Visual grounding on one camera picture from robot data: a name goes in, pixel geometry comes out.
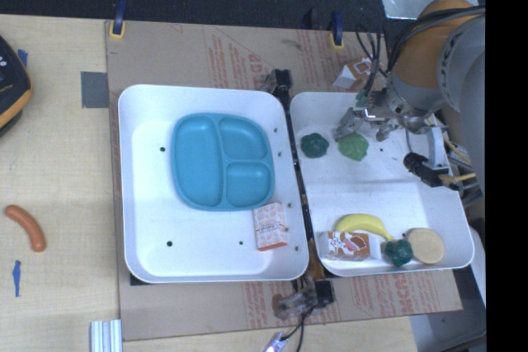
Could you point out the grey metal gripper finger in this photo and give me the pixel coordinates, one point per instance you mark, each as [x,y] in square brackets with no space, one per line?
[347,125]
[385,131]

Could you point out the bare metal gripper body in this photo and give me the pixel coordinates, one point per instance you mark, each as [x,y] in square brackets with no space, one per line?
[392,113]

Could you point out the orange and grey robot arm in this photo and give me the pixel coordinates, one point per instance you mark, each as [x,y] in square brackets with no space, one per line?
[429,53]

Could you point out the light green lettuce leaf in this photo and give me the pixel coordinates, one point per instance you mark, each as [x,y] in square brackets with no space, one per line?
[353,147]

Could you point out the dark green broccoli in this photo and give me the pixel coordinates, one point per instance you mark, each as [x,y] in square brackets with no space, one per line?
[399,253]
[314,145]

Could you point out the small orange and white carton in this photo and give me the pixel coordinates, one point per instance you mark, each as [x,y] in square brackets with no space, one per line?
[350,76]

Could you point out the white plastic tray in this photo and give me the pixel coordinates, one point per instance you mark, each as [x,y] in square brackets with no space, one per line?
[371,193]
[198,247]

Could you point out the thin black and white rod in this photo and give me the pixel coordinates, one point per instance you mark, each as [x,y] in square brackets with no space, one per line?
[298,173]

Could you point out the yellow banana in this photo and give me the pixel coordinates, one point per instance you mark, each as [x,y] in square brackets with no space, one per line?
[361,221]

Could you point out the tan round biscuit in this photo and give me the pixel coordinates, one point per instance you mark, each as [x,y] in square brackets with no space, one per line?
[427,246]

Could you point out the orange and white packet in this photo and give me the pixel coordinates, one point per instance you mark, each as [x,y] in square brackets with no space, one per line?
[270,226]

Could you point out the blue divided plate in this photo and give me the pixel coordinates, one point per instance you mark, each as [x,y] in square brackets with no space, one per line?
[202,165]

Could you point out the brown cardboard board red print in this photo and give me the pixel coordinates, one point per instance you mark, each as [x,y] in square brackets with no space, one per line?
[173,53]

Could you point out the orange sausage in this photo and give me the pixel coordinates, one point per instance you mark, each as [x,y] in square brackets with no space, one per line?
[29,227]

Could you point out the black cylinder on white bracket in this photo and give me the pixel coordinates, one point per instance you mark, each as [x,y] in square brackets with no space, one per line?
[425,169]

